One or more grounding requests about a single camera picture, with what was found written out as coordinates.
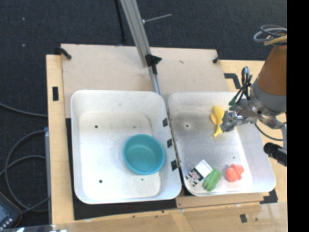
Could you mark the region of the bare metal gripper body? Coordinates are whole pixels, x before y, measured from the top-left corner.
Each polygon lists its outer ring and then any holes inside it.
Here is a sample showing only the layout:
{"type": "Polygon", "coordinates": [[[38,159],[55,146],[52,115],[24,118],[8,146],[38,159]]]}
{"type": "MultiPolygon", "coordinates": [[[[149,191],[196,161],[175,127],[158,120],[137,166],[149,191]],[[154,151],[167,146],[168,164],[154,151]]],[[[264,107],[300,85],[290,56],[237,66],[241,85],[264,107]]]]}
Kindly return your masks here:
{"type": "Polygon", "coordinates": [[[255,124],[257,121],[271,129],[281,129],[284,122],[277,119],[282,112],[275,112],[266,107],[261,101],[241,99],[231,104],[231,123],[233,126],[255,124]]]}

